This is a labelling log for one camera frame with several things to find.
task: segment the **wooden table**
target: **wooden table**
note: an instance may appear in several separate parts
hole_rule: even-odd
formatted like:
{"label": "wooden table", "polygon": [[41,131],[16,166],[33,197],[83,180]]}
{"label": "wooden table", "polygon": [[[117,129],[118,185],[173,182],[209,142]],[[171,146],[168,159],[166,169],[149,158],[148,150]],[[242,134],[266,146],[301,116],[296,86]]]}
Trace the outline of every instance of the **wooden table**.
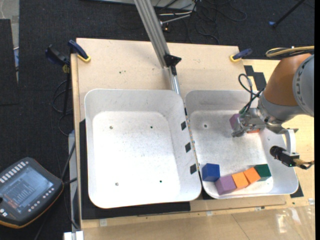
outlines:
{"label": "wooden table", "polygon": [[[79,122],[85,119],[86,93],[97,88],[165,90],[170,89],[170,79],[168,71],[160,67],[150,42],[86,38],[78,38],[76,42],[92,58],[89,63],[84,63],[76,55],[71,55],[77,174],[80,181]],[[168,43],[168,47],[172,55],[182,58],[177,65],[177,76],[183,99],[191,90],[242,90],[238,76],[245,73],[244,65],[252,66],[255,72],[263,72],[268,81],[279,63],[277,60],[251,59],[232,63],[229,56],[239,52],[237,46]],[[299,128],[296,133],[296,149],[300,158],[305,161],[314,160],[314,118],[299,115],[284,126]],[[213,233],[219,239],[231,239],[235,236],[237,239],[248,239],[248,234],[257,237],[260,231],[255,226],[246,224],[245,218],[256,218],[257,222],[262,220],[265,221],[263,223],[273,225],[275,217],[283,218],[284,211],[291,213],[294,209],[295,214],[301,213],[304,216],[304,221],[300,220],[299,230],[290,232],[289,236],[294,238],[297,232],[302,231],[313,239],[314,166],[309,170],[297,168],[295,171],[304,194],[302,197],[291,198],[289,194],[210,200],[199,197],[190,202],[190,212],[104,220],[82,219],[80,226],[85,239],[93,240],[211,239]],[[289,221],[288,218],[286,223],[295,227],[295,220]],[[303,227],[305,223],[309,225],[307,229]]]}

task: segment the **black floor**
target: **black floor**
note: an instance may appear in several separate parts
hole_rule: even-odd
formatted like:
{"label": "black floor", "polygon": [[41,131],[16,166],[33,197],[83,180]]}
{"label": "black floor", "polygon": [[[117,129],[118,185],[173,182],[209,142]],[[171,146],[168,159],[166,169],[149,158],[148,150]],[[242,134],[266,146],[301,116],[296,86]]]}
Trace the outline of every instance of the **black floor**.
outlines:
{"label": "black floor", "polygon": [[[167,42],[251,48],[253,52],[248,59],[266,59],[265,52],[272,48],[314,45],[315,0],[306,0],[277,28],[269,25],[269,21],[280,19],[298,1],[202,0],[190,18],[170,24],[170,32],[164,36]],[[149,38],[134,5],[20,0],[19,13],[19,85],[15,95],[6,97],[12,99],[12,104],[0,106],[1,168],[29,156],[59,177],[59,167],[63,168],[68,156],[68,137],[62,132],[69,133],[73,123],[72,115],[68,115],[59,125],[62,114],[51,107],[55,90],[66,80],[66,75],[60,66],[46,59],[46,48],[53,44],[67,55],[70,39],[148,41]],[[163,21],[171,19],[160,17]],[[56,100],[56,106],[62,110],[63,95]],[[70,204],[66,200],[65,204],[62,197],[54,204],[38,239],[60,240],[64,232],[71,231],[66,210]],[[0,239],[34,239],[45,217],[23,229],[0,226]]]}

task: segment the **green cube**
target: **green cube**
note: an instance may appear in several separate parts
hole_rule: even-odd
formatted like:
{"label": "green cube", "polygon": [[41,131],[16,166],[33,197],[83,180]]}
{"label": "green cube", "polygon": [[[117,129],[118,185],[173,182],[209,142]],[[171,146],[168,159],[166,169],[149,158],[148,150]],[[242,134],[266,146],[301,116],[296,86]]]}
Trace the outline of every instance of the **green cube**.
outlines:
{"label": "green cube", "polygon": [[254,169],[257,171],[261,179],[258,182],[265,181],[271,177],[271,172],[269,170],[269,166],[265,164],[257,164]]}

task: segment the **blue cube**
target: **blue cube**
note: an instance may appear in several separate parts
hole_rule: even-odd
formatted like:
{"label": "blue cube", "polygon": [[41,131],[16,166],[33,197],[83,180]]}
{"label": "blue cube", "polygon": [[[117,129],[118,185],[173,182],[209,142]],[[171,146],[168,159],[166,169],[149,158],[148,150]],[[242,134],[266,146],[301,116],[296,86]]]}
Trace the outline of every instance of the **blue cube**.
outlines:
{"label": "blue cube", "polygon": [[219,164],[207,163],[202,167],[202,180],[206,182],[215,182],[220,178]]}

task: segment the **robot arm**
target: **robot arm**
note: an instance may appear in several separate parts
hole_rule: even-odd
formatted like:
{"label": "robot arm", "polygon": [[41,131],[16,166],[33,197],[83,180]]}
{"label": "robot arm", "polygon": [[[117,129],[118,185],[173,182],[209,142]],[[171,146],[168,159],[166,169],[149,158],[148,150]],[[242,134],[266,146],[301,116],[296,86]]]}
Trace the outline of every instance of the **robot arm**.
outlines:
{"label": "robot arm", "polygon": [[264,90],[258,92],[255,108],[244,106],[232,125],[233,137],[267,128],[276,134],[285,134],[287,150],[272,149],[271,155],[286,166],[308,169],[313,163],[299,159],[295,150],[295,132],[298,129],[285,129],[282,124],[297,115],[314,117],[314,55],[304,53],[283,58],[273,71]]}

